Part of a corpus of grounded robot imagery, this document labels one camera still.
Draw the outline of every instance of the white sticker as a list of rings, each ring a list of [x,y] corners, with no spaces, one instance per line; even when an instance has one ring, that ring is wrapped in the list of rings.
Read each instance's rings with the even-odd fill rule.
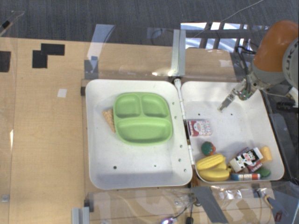
[[[228,60],[219,60],[220,61],[220,66],[221,67],[231,67],[232,65],[232,61]]]
[[[67,89],[59,89],[57,97],[65,98],[66,97]]]

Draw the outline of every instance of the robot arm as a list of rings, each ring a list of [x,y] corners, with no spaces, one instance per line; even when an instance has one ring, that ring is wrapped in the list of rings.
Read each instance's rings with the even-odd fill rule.
[[[246,78],[230,92],[218,107],[219,111],[227,108],[236,96],[247,100],[258,89],[285,96],[289,90],[278,89],[284,80],[298,90],[298,28],[295,22],[279,21],[268,30]]]

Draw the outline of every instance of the plastic toy food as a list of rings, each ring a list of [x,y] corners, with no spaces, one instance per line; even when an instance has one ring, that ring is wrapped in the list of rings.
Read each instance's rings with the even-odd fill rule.
[[[246,152],[248,152],[248,151],[250,151],[250,148],[249,148],[249,147],[246,147],[246,148],[243,149],[241,152],[239,152],[239,153],[237,154],[237,156],[242,155],[243,153],[246,153]],[[248,166],[247,166],[247,169],[248,169],[249,172],[254,173],[254,172],[257,171],[259,168],[261,168],[262,165],[263,165],[263,164],[260,162],[260,160],[258,160],[258,161],[256,161],[256,162],[253,162],[252,164],[248,165]]]
[[[263,158],[263,155],[258,148],[251,149],[241,155],[236,156],[232,159],[229,164],[233,170],[238,173],[248,165],[254,165],[254,163]]]
[[[217,164],[215,166],[215,168],[227,169],[227,166],[226,166],[226,163],[225,163],[225,159],[226,158],[224,157],[224,160],[221,163]]]
[[[271,171],[266,168],[260,168],[255,173],[260,174],[261,177],[268,177],[271,174]]]
[[[103,114],[105,120],[107,121],[109,127],[111,128],[112,132],[115,133],[115,126],[114,126],[114,119],[113,119],[113,109],[103,111],[102,114]]]
[[[212,134],[211,126],[205,119],[190,119],[187,122],[190,136],[209,136]]]
[[[201,151],[205,156],[210,156],[215,153],[216,148],[211,142],[204,142],[201,146]]]
[[[231,178],[237,181],[260,180],[260,174],[231,174]]]
[[[229,172],[222,168],[205,169],[200,171],[199,175],[203,179],[213,182],[222,182],[229,178]]]
[[[208,168],[212,168],[217,164],[225,161],[225,157],[221,154],[213,154],[211,156],[200,159],[196,162],[196,169],[202,171]]]
[[[261,163],[272,161],[271,151],[268,146],[262,147],[260,151],[263,155],[263,158],[261,159]]]

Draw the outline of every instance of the green plate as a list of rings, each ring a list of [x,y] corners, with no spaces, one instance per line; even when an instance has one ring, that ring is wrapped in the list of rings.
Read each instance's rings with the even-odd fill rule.
[[[172,136],[166,100],[154,93],[124,93],[113,106],[116,134],[128,144],[160,144]]]

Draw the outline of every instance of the gray carpet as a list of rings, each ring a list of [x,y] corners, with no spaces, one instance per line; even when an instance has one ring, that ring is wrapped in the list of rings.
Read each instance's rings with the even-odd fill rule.
[[[90,41],[96,24],[121,25],[117,42],[138,43],[147,27],[180,28],[186,21],[221,21],[259,0],[0,0],[0,21],[25,11],[19,37]],[[271,25],[298,22],[299,0],[265,0],[228,22]]]

